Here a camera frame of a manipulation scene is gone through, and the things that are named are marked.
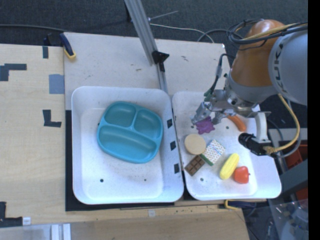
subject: yellow wire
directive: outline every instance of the yellow wire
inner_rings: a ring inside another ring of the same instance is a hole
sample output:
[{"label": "yellow wire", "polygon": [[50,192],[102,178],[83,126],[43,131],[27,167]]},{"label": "yellow wire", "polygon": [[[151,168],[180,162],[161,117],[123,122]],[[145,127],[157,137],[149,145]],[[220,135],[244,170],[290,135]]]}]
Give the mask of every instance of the yellow wire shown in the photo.
[{"label": "yellow wire", "polygon": [[291,140],[289,143],[287,143],[286,145],[280,146],[280,147],[272,147],[272,146],[265,146],[263,147],[263,149],[266,151],[267,154],[272,154],[272,153],[276,153],[278,151],[284,150],[288,147],[290,147],[291,145],[293,145],[298,137],[299,137],[299,133],[300,133],[300,124],[299,121],[295,115],[295,113],[292,111],[292,109],[289,107],[288,103],[285,101],[285,99],[282,97],[282,95],[279,93],[278,94],[280,100],[282,101],[282,103],[284,104],[284,106],[286,107],[286,109],[289,111],[290,115],[292,116],[295,125],[296,125],[296,133],[295,136],[293,138],[293,140]]},{"label": "yellow wire", "polygon": [[266,35],[269,35],[269,34],[274,34],[274,33],[277,33],[277,32],[279,32],[279,31],[285,30],[285,29],[291,27],[292,25],[295,25],[295,23],[293,23],[293,24],[288,24],[288,25],[284,25],[284,26],[279,26],[279,27],[270,29],[270,30],[268,30],[268,31],[261,32],[261,33],[258,33],[258,34],[255,34],[255,35],[252,35],[252,36],[243,38],[243,39],[241,39],[241,40],[243,40],[243,41],[244,41],[244,40],[252,40],[252,39],[260,38],[260,37],[263,37],[263,36],[266,36]]}]

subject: toy tomato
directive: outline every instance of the toy tomato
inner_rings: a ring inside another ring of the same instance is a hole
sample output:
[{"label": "toy tomato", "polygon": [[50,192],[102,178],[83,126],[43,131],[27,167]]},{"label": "toy tomato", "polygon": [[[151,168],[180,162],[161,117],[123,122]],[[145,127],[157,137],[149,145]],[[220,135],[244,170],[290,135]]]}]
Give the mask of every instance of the toy tomato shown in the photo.
[{"label": "toy tomato", "polygon": [[234,170],[233,178],[238,183],[247,184],[249,182],[249,175],[248,167],[241,166]]}]

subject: gray carpet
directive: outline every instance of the gray carpet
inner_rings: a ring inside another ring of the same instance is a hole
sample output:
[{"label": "gray carpet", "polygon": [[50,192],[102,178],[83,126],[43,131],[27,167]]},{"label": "gray carpet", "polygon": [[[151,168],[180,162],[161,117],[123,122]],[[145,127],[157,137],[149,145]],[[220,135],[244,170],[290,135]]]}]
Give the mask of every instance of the gray carpet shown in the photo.
[{"label": "gray carpet", "polygon": [[[308,0],[142,0],[142,4],[150,18],[178,11],[152,19],[154,24],[203,32],[227,29],[252,18],[275,19],[284,24],[308,21]],[[136,37],[136,30],[132,23],[126,21],[126,17],[123,0],[0,0],[0,24],[36,25],[72,32]],[[152,26],[151,29],[158,39],[196,41],[201,35],[196,31],[159,26]],[[2,26],[0,43],[43,45],[43,39],[49,33],[52,42],[59,44],[59,31]],[[228,42],[225,33],[213,33],[211,37],[216,43],[225,44],[227,53],[236,54],[237,49]],[[292,104],[292,107],[301,127],[306,128],[307,108],[298,104]],[[261,109],[272,112],[269,119],[279,128],[295,127],[278,97],[268,98],[261,104]]]}]

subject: black tape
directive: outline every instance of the black tape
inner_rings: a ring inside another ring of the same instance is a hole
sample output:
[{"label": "black tape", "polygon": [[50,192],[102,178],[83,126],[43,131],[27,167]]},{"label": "black tape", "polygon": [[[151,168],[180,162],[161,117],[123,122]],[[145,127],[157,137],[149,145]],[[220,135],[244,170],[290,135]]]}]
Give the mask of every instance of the black tape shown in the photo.
[{"label": "black tape", "polygon": [[0,81],[9,81],[9,69],[5,66],[0,66]]},{"label": "black tape", "polygon": [[6,202],[0,202],[0,228],[17,227],[23,225],[23,218],[6,218]]},{"label": "black tape", "polygon": [[177,174],[178,172],[180,172],[180,167],[179,167],[179,164],[176,163],[176,164],[174,165],[174,174]]},{"label": "black tape", "polygon": [[175,141],[172,141],[172,142],[170,143],[170,148],[171,148],[171,150],[174,150],[176,147],[177,147],[177,146],[176,146],[176,142],[175,142]]},{"label": "black tape", "polygon": [[168,121],[166,121],[166,125],[168,126],[168,129],[169,129],[173,125],[172,119],[169,119]]},{"label": "black tape", "polygon": [[0,81],[9,81],[9,70],[27,70],[27,64],[4,64],[0,66]]},{"label": "black tape", "polygon": [[44,125],[49,127],[61,127],[62,122],[52,122],[51,121],[51,110],[50,109],[43,109],[43,118],[44,118]]},{"label": "black tape", "polygon": [[42,46],[42,57],[44,59],[49,59],[49,49],[47,46]]}]

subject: blue divided plate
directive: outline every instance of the blue divided plate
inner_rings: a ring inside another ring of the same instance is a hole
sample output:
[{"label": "blue divided plate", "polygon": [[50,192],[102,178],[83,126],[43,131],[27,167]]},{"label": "blue divided plate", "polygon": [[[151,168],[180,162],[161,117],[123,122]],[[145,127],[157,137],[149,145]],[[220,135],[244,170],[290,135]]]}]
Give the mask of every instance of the blue divided plate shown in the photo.
[{"label": "blue divided plate", "polygon": [[161,118],[153,111],[125,101],[112,103],[103,113],[97,141],[107,154],[142,164],[152,160],[163,136]]}]

